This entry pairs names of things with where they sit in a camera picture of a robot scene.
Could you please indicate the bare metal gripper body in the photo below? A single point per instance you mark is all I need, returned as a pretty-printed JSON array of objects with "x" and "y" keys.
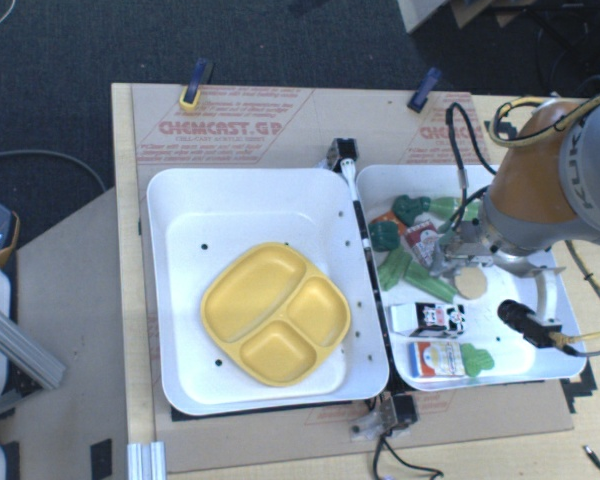
[{"x": 467, "y": 248}]

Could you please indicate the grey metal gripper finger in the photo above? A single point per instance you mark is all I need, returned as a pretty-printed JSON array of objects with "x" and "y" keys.
[
  {"x": 464, "y": 265},
  {"x": 439, "y": 264}
]

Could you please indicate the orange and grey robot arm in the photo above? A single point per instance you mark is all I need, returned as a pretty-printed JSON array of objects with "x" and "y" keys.
[{"x": 535, "y": 178}]

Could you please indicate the tan round biscuit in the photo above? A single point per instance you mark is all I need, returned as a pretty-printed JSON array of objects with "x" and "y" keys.
[{"x": 471, "y": 283}]

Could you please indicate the light green ribbed vegetable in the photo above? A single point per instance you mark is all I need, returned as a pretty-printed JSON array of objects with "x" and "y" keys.
[
  {"x": 394, "y": 268},
  {"x": 430, "y": 283}
]

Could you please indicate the red and white carton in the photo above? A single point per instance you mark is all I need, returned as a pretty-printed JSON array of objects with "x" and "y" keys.
[{"x": 422, "y": 240}]

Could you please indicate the light green toy vegetable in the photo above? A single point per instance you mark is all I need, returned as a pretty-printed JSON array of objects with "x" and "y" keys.
[{"x": 445, "y": 206}]

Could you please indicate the white plastic tray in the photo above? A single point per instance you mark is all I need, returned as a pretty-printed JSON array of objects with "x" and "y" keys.
[
  {"x": 510, "y": 288},
  {"x": 230, "y": 208}
]

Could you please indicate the black and white milk carton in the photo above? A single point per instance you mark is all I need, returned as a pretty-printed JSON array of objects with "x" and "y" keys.
[{"x": 430, "y": 318}]

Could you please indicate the dark green broccoli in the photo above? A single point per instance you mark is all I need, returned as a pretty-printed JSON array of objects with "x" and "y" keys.
[
  {"x": 409, "y": 209},
  {"x": 384, "y": 235}
]

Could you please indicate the orange carrot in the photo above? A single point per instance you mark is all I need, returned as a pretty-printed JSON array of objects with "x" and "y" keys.
[{"x": 386, "y": 218}]

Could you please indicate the thin black and white rod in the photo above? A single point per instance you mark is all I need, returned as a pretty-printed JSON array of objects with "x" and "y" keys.
[{"x": 367, "y": 248}]

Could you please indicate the light green toy lettuce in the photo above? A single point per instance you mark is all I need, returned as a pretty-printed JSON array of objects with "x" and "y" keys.
[{"x": 477, "y": 359}]

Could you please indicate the orange and white carton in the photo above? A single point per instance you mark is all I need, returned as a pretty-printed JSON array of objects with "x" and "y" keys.
[{"x": 436, "y": 359}]

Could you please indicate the yellow divided plate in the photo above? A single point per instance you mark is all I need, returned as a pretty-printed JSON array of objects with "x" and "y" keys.
[{"x": 275, "y": 313}]

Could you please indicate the brown cardboard board red print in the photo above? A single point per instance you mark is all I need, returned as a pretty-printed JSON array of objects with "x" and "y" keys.
[{"x": 280, "y": 128}]

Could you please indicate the black cylinder on white bracket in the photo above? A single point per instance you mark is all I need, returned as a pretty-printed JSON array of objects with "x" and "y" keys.
[{"x": 527, "y": 322}]

